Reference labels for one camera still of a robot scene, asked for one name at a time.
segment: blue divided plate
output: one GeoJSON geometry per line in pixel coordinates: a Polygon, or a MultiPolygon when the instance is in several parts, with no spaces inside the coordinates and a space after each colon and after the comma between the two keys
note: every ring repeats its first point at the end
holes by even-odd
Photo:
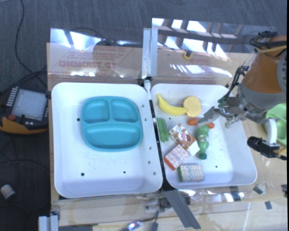
{"type": "Polygon", "coordinates": [[[88,99],[81,109],[81,129],[87,145],[98,151],[131,150],[143,139],[138,108],[123,97],[88,99]]]}

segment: yellow round object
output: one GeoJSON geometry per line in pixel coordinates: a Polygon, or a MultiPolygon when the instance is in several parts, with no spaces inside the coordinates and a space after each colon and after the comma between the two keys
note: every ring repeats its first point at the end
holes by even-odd
{"type": "Polygon", "coordinates": [[[183,107],[187,109],[186,114],[189,117],[198,116],[201,113],[201,102],[199,98],[195,96],[187,97],[183,102],[183,107]]]}

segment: transparent plastic sheet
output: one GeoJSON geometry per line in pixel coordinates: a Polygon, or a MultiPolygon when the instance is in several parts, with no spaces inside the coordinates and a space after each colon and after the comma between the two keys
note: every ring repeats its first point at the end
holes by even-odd
{"type": "MultiPolygon", "coordinates": [[[[248,64],[253,58],[249,40],[265,30],[274,28],[196,21],[186,23],[180,20],[172,20],[170,23],[165,19],[153,19],[152,28],[144,30],[98,26],[88,29],[88,26],[79,25],[53,27],[48,44],[49,90],[63,81],[139,83],[144,77],[151,77],[152,85],[163,82],[226,85],[234,74],[233,65],[239,67],[248,64]],[[210,41],[205,41],[208,35],[211,35],[210,41]],[[238,41],[230,44],[231,39],[238,41]],[[187,51],[192,51],[189,60],[184,58],[187,51]]],[[[222,206],[223,212],[249,210],[249,204],[235,204],[244,201],[249,203],[264,194],[269,197],[282,194],[280,184],[287,183],[282,172],[284,162],[277,162],[282,170],[280,177],[276,179],[275,172],[279,169],[272,168],[272,160],[258,152],[252,153],[258,170],[257,180],[252,185],[179,190],[180,193],[189,199],[191,205],[197,206],[199,214],[221,211],[213,208],[214,205],[222,206]]],[[[125,215],[123,219],[126,220],[149,218],[160,208],[157,200],[163,198],[159,192],[131,194],[126,197],[135,197],[144,206],[143,212],[135,213],[135,216],[125,215]]],[[[96,199],[98,198],[86,198],[92,200],[92,203],[87,202],[86,207],[95,207],[96,199]]],[[[72,206],[79,200],[58,200],[54,202],[52,209],[55,211],[69,203],[72,206]]],[[[171,208],[165,208],[165,211],[175,215],[171,208]]],[[[115,220],[110,218],[97,221],[115,220]]]]}

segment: table surface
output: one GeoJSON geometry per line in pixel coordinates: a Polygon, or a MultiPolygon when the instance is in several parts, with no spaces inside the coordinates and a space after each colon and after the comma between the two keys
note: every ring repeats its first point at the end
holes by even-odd
{"type": "MultiPolygon", "coordinates": [[[[232,75],[242,64],[246,54],[233,55],[231,67],[227,71],[232,75]]],[[[60,82],[73,81],[62,76],[48,78],[49,90],[60,82]]],[[[50,119],[50,162],[51,162],[51,197],[52,211],[59,210],[59,226],[93,225],[94,231],[118,231],[127,227],[134,220],[146,220],[139,231],[151,230],[151,225],[158,202],[156,196],[102,196],[80,199],[60,199],[53,179],[53,128],[52,104],[49,100],[50,119]]],[[[249,120],[242,121],[246,137],[266,138],[263,126],[249,120]]],[[[287,162],[278,158],[266,158],[251,150],[258,177],[251,186],[238,186],[239,201],[229,197],[229,188],[205,189],[190,198],[192,213],[202,230],[288,230],[288,203],[281,185],[287,184],[287,162]]],[[[175,211],[170,207],[160,211],[159,231],[192,230],[185,228],[175,211]]]]}

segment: dark gray surface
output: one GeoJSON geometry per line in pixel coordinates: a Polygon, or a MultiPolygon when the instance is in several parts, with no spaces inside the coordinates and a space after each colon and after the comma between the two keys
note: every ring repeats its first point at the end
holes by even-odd
{"type": "MultiPolygon", "coordinates": [[[[91,29],[127,27],[142,29],[151,26],[152,17],[208,22],[274,26],[279,34],[287,33],[287,0],[22,0],[24,19],[19,29],[17,55],[15,40],[22,18],[20,0],[0,2],[0,91],[30,71],[46,66],[46,43],[50,28],[91,29]]],[[[46,75],[39,75],[45,82],[46,75]]],[[[37,78],[25,83],[44,88],[37,78]]],[[[49,167],[49,134],[18,136],[0,131],[0,153],[10,161],[26,160],[49,167]]],[[[6,159],[0,157],[0,163],[6,159]]],[[[0,231],[38,230],[38,216],[47,215],[50,205],[38,211],[50,196],[49,175],[29,164],[0,166],[0,187],[10,183],[17,198],[6,202],[0,194],[0,231]]]]}

